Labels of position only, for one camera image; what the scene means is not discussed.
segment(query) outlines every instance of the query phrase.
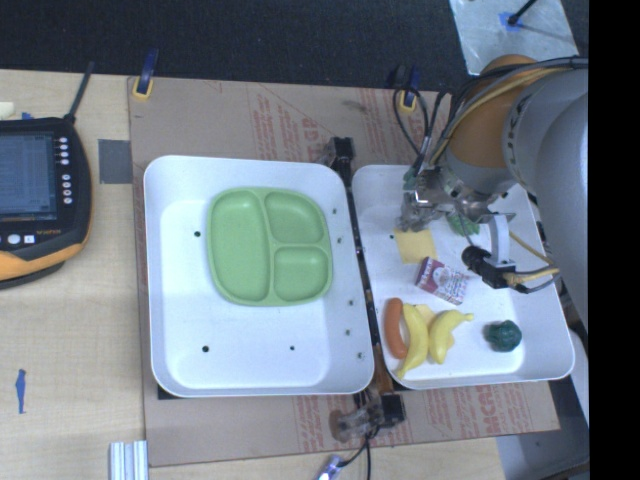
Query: silver metal base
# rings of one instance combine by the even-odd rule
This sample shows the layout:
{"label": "silver metal base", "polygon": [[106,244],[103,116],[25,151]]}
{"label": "silver metal base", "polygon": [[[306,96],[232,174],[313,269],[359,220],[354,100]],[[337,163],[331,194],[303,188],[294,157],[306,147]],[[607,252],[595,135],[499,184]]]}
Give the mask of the silver metal base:
{"label": "silver metal base", "polygon": [[538,61],[578,55],[560,0],[537,0],[518,23],[507,23],[528,1],[449,0],[469,74],[505,54]]}

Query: green pepper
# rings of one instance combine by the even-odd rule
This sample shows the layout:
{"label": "green pepper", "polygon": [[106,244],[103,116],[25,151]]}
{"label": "green pepper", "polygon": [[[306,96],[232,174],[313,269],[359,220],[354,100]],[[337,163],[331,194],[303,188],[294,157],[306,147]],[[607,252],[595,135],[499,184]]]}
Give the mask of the green pepper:
{"label": "green pepper", "polygon": [[511,320],[499,324],[489,324],[485,328],[485,338],[498,352],[511,352],[522,341],[522,331]]}

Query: display screen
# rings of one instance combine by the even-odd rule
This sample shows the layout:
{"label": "display screen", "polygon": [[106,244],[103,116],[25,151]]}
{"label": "display screen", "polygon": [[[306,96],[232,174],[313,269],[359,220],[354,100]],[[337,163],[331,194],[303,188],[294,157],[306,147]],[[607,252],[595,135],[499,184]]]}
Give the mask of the display screen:
{"label": "display screen", "polygon": [[0,222],[56,218],[53,135],[0,135]]}

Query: purple package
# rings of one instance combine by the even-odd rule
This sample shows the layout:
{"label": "purple package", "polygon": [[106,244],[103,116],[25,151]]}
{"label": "purple package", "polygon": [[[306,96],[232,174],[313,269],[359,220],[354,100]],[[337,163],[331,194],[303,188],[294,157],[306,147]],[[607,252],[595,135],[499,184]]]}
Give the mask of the purple package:
{"label": "purple package", "polygon": [[422,260],[416,286],[455,305],[462,304],[467,276],[430,257]]}

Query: toy banana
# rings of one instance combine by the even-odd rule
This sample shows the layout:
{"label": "toy banana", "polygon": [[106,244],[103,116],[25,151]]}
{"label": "toy banana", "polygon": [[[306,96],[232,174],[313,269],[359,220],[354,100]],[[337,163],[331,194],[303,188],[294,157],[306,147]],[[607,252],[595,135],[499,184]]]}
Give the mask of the toy banana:
{"label": "toy banana", "polygon": [[461,313],[457,309],[438,313],[431,324],[429,333],[429,353],[436,363],[444,363],[451,343],[452,332],[465,320],[473,320],[473,313]]}
{"label": "toy banana", "polygon": [[429,353],[429,328],[420,311],[412,304],[403,304],[402,316],[409,330],[409,349],[402,366],[396,372],[399,379],[409,370],[424,363]]}

